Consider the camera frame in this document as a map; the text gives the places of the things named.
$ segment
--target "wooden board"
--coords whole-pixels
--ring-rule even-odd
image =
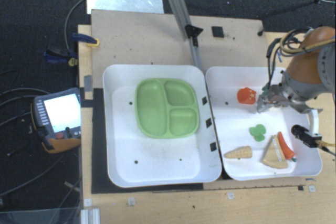
[[[91,33],[90,26],[81,28]],[[267,43],[282,33],[265,33]],[[92,73],[91,49],[79,46],[80,76]],[[279,66],[286,67],[284,59]],[[311,105],[323,108],[320,133],[335,143],[335,106],[330,94],[322,94]],[[322,172],[313,178],[278,178],[268,182],[230,180],[204,184],[206,190],[174,193],[91,194],[92,109],[82,109],[83,198],[100,208],[101,223],[333,223],[336,196],[335,157],[321,152]],[[309,186],[316,192],[310,192]],[[135,206],[128,206],[128,198]]]
[[[117,63],[193,64],[189,41],[182,40],[173,15],[93,10],[91,20],[92,36],[100,40],[92,50],[94,88],[102,88],[104,70]],[[257,35],[261,21],[202,16],[191,21],[204,29],[198,37],[204,73],[212,66],[266,66],[267,42]],[[213,37],[212,26],[221,26],[225,37]]]

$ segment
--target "toy carrot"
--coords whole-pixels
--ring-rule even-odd
[[[295,152],[287,146],[284,136],[281,132],[278,133],[278,140],[285,158],[292,159],[295,155]]]

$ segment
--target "green divided plate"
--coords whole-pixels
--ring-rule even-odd
[[[154,138],[177,138],[195,133],[199,110],[194,89],[177,79],[147,79],[135,92],[140,130]]]

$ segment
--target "black carpet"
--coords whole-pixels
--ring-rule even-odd
[[[58,92],[76,85],[76,69],[67,64],[46,63],[43,52],[53,46],[65,48],[63,27],[67,13],[78,0],[0,0],[0,92],[31,87]],[[289,31],[303,26],[335,27],[335,4],[313,0],[185,0],[191,15],[260,19],[266,31]],[[171,10],[164,0],[164,10]],[[78,24],[90,23],[81,5],[71,17],[69,33]],[[0,99],[13,98],[7,95]],[[21,100],[0,107],[0,123],[29,110]],[[45,153],[36,134],[28,134],[30,119],[23,118],[0,127],[0,193],[24,183],[50,167],[59,155]],[[17,151],[8,157],[7,153]],[[39,180],[9,195],[4,210],[55,208],[79,176],[78,150],[66,152],[55,168]],[[72,193],[63,207],[75,206]]]

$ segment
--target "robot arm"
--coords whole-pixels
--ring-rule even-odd
[[[305,39],[299,48],[293,48],[291,44],[299,42],[295,35],[305,32],[307,32]],[[271,65],[270,57],[277,43],[280,43],[280,46],[274,53]],[[281,83],[271,84],[278,51],[283,56],[293,58],[288,68],[282,72]],[[335,95],[335,29],[319,27],[315,30],[309,28],[293,30],[269,46],[267,58],[269,81],[258,98],[257,111],[264,112],[273,106],[291,106],[299,113],[308,114],[310,130],[295,125],[292,128],[293,135],[309,147],[319,147],[331,153],[321,140],[322,136],[318,134],[317,113],[321,110],[310,108],[306,102],[321,93]]]

